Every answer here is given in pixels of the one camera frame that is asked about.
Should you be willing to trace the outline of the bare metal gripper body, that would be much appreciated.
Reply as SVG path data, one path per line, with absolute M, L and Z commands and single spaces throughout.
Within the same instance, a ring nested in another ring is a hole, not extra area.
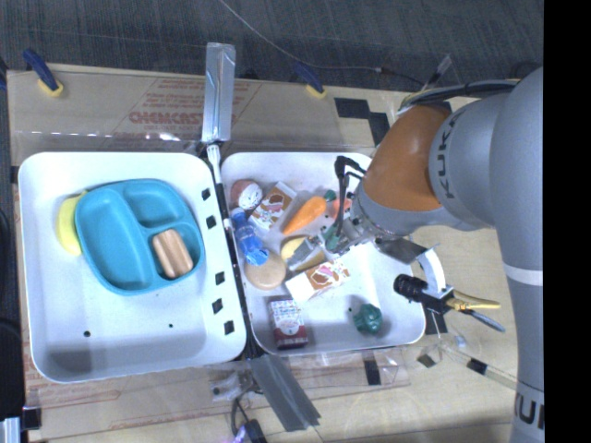
M 325 249 L 334 255 L 341 255 L 351 247 L 372 242 L 384 235 L 384 229 L 367 217 L 337 218 L 324 232 Z

